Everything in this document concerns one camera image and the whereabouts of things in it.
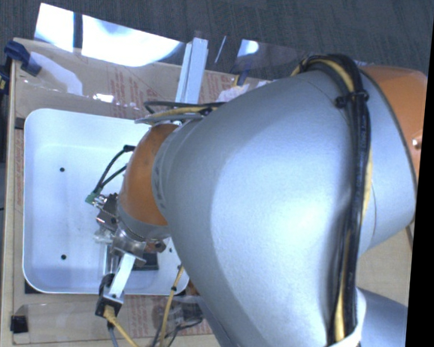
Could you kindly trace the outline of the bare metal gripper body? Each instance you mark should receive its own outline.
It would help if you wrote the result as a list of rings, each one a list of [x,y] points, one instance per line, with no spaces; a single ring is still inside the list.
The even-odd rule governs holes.
[[[161,253],[169,237],[167,226],[149,224],[131,217],[119,203],[118,194],[98,195],[96,222],[99,228],[94,233],[96,242],[110,245],[112,254],[135,256],[137,266],[147,262],[144,254]]]

